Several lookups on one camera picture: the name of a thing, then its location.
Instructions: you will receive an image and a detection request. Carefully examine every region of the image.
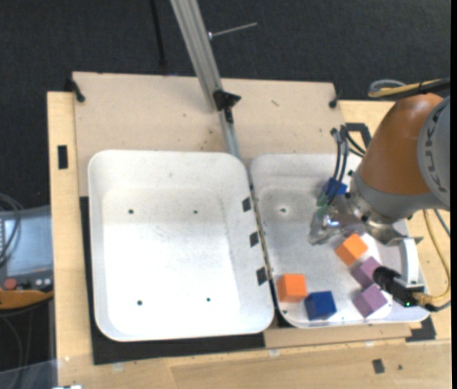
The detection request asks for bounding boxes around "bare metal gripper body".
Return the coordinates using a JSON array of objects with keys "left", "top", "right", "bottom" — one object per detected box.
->
[{"left": 320, "top": 194, "right": 403, "bottom": 246}]

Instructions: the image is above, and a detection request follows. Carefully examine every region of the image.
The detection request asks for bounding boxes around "orange cube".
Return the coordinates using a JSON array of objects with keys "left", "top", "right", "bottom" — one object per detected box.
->
[
  {"left": 276, "top": 273, "right": 309, "bottom": 304},
  {"left": 334, "top": 233, "right": 369, "bottom": 267}
]

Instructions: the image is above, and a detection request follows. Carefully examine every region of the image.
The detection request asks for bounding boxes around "white plastic tray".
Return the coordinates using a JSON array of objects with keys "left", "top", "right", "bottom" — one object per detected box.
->
[
  {"left": 248, "top": 152, "right": 432, "bottom": 329},
  {"left": 87, "top": 148, "right": 275, "bottom": 343}
]

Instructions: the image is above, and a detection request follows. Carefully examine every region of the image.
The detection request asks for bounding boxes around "purple cube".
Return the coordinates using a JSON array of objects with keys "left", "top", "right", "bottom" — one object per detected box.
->
[
  {"left": 350, "top": 256, "right": 383, "bottom": 289},
  {"left": 352, "top": 283, "right": 390, "bottom": 319}
]

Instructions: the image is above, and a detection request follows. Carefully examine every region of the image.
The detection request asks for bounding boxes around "pale wood board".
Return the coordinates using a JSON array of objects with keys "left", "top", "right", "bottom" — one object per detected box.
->
[{"left": 71, "top": 71, "right": 412, "bottom": 350}]

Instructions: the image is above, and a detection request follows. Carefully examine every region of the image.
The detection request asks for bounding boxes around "black cylinder on white bracket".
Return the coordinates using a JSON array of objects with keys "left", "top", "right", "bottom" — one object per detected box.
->
[{"left": 372, "top": 236, "right": 426, "bottom": 308}]

